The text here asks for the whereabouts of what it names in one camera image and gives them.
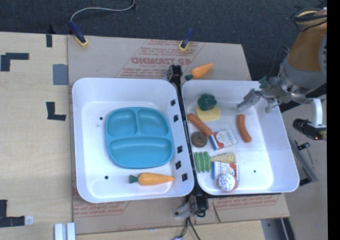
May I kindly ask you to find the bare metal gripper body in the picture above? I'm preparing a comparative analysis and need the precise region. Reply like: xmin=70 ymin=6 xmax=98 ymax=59
xmin=260 ymin=76 xmax=309 ymax=105

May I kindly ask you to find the orange sausage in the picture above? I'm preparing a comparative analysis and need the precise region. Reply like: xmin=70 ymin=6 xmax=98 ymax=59
xmin=186 ymin=113 xmax=214 ymax=137
xmin=236 ymin=114 xmax=252 ymax=143

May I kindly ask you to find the yellow potato crisp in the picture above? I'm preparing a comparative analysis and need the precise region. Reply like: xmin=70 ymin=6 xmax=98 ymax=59
xmin=195 ymin=106 xmax=222 ymax=123

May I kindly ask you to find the green broccoli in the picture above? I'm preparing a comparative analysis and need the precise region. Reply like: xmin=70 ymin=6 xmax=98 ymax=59
xmin=197 ymin=93 xmax=218 ymax=112

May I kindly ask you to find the white blue red carton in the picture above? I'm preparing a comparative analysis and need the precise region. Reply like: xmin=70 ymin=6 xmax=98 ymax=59
xmin=211 ymin=161 xmax=240 ymax=182
xmin=207 ymin=128 xmax=239 ymax=151

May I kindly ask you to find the white plastic tray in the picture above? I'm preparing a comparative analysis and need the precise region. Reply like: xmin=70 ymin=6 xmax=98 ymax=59
xmin=71 ymin=77 xmax=195 ymax=204
xmin=181 ymin=79 xmax=301 ymax=196

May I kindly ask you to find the orange carrot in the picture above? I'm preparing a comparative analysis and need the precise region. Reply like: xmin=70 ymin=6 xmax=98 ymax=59
xmin=184 ymin=62 xmax=215 ymax=81
xmin=129 ymin=172 xmax=176 ymax=187

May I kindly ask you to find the brown biscuit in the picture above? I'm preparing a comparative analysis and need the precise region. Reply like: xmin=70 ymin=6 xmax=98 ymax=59
xmin=190 ymin=131 xmax=208 ymax=148

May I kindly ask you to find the thin black rod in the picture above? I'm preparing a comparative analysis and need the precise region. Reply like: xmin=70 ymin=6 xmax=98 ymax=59
xmin=174 ymin=74 xmax=199 ymax=198

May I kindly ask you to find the green ribbed vegetable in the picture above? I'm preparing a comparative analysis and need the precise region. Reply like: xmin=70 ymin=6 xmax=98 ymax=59
xmin=193 ymin=151 xmax=213 ymax=174

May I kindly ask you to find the blue divided plate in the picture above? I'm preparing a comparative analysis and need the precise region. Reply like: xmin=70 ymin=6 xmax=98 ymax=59
xmin=105 ymin=107 xmax=175 ymax=170

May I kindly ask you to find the brown cardboard board red print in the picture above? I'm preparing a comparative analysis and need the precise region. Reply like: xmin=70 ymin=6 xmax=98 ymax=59
xmin=66 ymin=34 xmax=291 ymax=235

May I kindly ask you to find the black cylinder on white bracket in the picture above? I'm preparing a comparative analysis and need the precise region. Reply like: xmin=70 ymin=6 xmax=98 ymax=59
xmin=292 ymin=98 xmax=328 ymax=142

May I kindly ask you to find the black block with thin wires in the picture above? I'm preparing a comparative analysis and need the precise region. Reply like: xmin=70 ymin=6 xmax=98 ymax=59
xmin=164 ymin=64 xmax=184 ymax=83
xmin=173 ymin=193 xmax=209 ymax=220

